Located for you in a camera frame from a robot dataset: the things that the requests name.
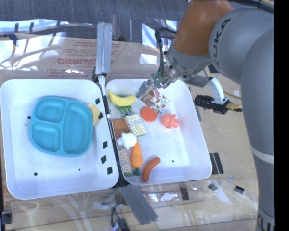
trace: white tray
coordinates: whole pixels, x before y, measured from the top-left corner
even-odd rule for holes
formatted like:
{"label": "white tray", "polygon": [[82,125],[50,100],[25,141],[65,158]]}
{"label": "white tray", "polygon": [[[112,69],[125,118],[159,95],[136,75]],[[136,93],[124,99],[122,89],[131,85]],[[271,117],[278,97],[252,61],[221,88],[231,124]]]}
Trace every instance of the white tray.
{"label": "white tray", "polygon": [[[111,89],[114,94],[121,96],[134,95],[136,87],[143,81],[141,79],[111,80],[106,85],[106,90]],[[140,172],[146,163],[156,156],[160,157],[161,162],[151,171],[147,182],[143,182],[140,176],[129,176],[125,179],[130,184],[145,185],[202,180],[209,177],[212,163],[189,88],[182,81],[177,80],[167,88],[158,91],[170,102],[154,122],[148,123],[142,120],[140,110],[145,104],[140,100],[131,105],[133,111],[130,114],[139,114],[147,132],[138,137],[143,154]],[[113,119],[121,119],[126,115],[110,101],[109,108]],[[168,129],[162,125],[160,120],[165,113],[176,114],[180,122],[177,128]]]}
{"label": "white tray", "polygon": [[[79,157],[48,154],[30,141],[30,119],[44,96],[92,103],[103,113],[94,125],[88,151]],[[0,89],[3,151],[9,192],[18,199],[35,199],[113,187],[118,167],[99,87],[89,80],[14,79]]]}

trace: orange carrot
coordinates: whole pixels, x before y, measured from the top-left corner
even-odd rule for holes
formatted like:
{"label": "orange carrot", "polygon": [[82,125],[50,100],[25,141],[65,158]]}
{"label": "orange carrot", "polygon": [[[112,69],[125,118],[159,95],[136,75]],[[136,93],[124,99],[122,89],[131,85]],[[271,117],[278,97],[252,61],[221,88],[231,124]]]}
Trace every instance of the orange carrot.
{"label": "orange carrot", "polygon": [[141,179],[143,181],[148,181],[152,169],[159,163],[160,163],[159,157],[155,157],[150,162],[148,162],[147,165],[145,166],[144,170],[143,170],[143,173],[141,175]]}
{"label": "orange carrot", "polygon": [[131,165],[136,168],[134,171],[134,175],[140,175],[139,168],[142,164],[143,164],[143,155],[141,152],[139,141],[137,140],[131,152]]}

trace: white band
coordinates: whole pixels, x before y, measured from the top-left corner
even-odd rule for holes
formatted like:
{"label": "white band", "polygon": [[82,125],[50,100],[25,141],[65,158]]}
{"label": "white band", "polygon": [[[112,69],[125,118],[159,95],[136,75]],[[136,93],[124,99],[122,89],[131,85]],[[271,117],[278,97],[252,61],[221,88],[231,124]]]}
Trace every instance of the white band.
{"label": "white band", "polygon": [[262,152],[257,151],[254,147],[250,145],[251,151],[254,154],[255,157],[269,163],[269,164],[274,164],[274,156],[264,154]]}

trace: brown sausage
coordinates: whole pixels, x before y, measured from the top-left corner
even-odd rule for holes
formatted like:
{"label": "brown sausage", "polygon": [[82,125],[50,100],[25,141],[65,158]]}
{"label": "brown sausage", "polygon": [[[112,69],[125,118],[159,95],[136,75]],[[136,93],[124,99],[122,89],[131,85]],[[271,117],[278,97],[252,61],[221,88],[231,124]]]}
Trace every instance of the brown sausage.
{"label": "brown sausage", "polygon": [[150,162],[148,162],[147,165],[145,166],[144,170],[143,170],[143,173],[141,174],[141,179],[143,181],[148,181],[152,169],[159,163],[160,163],[159,157],[155,157]]}

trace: blue divided plate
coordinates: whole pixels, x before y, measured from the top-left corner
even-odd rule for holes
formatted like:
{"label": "blue divided plate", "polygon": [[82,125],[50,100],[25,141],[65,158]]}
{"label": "blue divided plate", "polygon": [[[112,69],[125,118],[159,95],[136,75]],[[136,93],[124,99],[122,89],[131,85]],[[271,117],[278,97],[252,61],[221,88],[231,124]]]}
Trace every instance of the blue divided plate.
{"label": "blue divided plate", "polygon": [[41,151],[80,156],[92,141],[93,117],[83,103],[61,97],[41,98],[33,109],[30,139]]}

